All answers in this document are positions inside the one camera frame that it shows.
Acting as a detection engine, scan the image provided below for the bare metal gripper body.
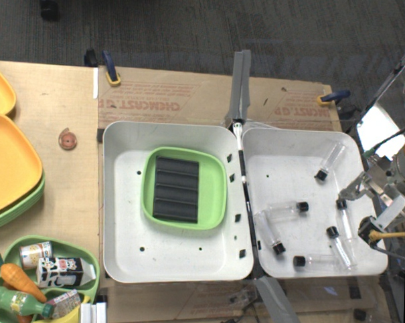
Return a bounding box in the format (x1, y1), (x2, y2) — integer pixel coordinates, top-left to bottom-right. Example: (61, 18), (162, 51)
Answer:
(366, 154), (405, 201)

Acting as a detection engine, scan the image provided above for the clear plastic bottle black cap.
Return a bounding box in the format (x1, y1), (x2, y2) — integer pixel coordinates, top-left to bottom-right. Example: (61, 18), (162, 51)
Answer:
(252, 209), (289, 256)
(313, 140), (347, 183)
(264, 199), (310, 223)
(325, 226), (359, 272)
(334, 198), (358, 241)
(292, 253), (346, 274)

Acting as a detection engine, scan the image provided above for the white plastic tray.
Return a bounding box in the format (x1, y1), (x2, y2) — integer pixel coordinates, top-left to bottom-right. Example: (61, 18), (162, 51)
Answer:
(234, 126), (395, 285)
(95, 120), (261, 290)

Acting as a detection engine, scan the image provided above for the thin black and white rod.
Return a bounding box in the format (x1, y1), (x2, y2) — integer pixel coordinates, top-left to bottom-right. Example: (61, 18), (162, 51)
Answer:
(226, 122), (269, 279)

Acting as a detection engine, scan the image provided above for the green square plate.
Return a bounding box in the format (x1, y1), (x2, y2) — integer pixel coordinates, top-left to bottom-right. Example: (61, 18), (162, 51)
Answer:
(139, 145), (230, 233)

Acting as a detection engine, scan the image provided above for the black ribbed rectangular insert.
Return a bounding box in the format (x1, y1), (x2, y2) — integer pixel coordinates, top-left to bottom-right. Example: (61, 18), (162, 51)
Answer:
(151, 155), (202, 224)

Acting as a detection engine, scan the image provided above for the brown cardboard board red print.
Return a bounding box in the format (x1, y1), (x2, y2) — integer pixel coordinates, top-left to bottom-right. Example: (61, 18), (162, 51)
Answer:
(87, 65), (388, 323)

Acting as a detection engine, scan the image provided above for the green divided plate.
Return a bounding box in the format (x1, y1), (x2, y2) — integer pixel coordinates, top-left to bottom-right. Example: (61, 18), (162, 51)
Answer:
(0, 233), (102, 323)

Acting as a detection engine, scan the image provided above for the cow print milk carton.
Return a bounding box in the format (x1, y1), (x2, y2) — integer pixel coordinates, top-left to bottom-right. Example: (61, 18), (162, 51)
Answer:
(35, 255), (98, 292)

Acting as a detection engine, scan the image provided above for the small pink carton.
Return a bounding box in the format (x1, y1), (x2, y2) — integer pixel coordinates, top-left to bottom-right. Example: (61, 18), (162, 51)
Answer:
(44, 288), (83, 321)

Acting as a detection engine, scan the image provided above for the yellow banana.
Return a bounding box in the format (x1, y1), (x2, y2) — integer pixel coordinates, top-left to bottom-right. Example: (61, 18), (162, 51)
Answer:
(30, 293), (92, 323)

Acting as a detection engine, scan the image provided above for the red and white can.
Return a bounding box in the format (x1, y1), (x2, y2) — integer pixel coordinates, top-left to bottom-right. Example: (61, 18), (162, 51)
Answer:
(17, 239), (54, 272)

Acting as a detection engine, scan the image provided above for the yellow plate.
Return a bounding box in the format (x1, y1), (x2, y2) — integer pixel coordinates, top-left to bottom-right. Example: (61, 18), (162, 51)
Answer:
(0, 64), (19, 116)
(0, 113), (46, 220)

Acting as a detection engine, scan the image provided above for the orange carrot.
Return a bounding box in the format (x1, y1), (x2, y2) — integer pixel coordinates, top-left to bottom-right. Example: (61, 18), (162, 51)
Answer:
(0, 253), (50, 304)

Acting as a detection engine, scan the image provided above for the black chair leg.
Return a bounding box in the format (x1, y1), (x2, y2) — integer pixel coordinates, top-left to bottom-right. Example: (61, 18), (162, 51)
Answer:
(38, 0), (62, 22)

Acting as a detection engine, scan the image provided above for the green bottle yellow label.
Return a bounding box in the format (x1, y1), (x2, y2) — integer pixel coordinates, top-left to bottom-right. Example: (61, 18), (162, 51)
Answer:
(0, 286), (56, 320)

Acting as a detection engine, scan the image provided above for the black cylinder on white bracket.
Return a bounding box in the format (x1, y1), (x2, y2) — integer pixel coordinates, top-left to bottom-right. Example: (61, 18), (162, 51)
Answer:
(357, 193), (405, 247)

